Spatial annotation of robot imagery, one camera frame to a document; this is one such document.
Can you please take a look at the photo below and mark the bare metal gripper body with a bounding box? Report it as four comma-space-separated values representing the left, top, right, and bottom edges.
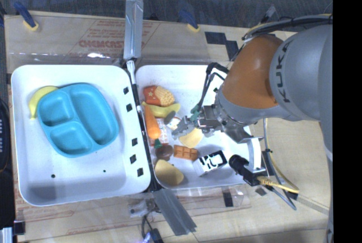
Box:
196, 105, 251, 144

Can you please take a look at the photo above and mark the grey and white mushroom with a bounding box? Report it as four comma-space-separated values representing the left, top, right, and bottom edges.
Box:
163, 110, 182, 131

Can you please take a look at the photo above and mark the yellow cheese wedge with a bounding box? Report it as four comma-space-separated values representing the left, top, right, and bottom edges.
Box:
178, 127, 205, 149

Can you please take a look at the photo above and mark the white and orange packet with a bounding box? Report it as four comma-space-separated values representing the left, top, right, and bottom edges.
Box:
156, 117, 171, 144

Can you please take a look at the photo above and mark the orange waffle biscuit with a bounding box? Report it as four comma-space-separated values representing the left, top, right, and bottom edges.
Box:
173, 145, 199, 162

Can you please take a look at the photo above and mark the yellow banana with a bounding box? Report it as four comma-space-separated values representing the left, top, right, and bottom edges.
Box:
141, 101, 182, 119
28, 85, 59, 120

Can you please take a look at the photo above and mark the orange carrot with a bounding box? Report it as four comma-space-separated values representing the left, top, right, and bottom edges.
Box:
144, 105, 163, 150

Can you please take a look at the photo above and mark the yellow corn cob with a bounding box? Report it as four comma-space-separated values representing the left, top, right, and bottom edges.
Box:
154, 85, 176, 107

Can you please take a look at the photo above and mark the white plastic tray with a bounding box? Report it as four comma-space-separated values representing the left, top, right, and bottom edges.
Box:
135, 64, 262, 190
10, 64, 152, 207

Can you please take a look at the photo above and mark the black and white carton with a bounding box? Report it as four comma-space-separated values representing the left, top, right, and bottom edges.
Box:
192, 150, 229, 177

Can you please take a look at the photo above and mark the red packet with yellow star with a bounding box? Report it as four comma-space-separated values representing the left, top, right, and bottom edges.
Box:
142, 85, 162, 107

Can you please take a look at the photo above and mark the yellow potato chip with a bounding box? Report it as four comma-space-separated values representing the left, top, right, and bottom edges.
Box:
154, 159, 185, 187

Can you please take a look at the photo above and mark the blue divided plate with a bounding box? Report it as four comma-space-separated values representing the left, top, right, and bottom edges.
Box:
36, 83, 120, 158

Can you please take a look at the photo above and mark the brown cardboard board red print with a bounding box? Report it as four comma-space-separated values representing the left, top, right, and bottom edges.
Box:
3, 10, 330, 243

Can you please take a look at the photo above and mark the black cylinder on white bracket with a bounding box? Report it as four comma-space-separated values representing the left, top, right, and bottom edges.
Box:
228, 136, 268, 187

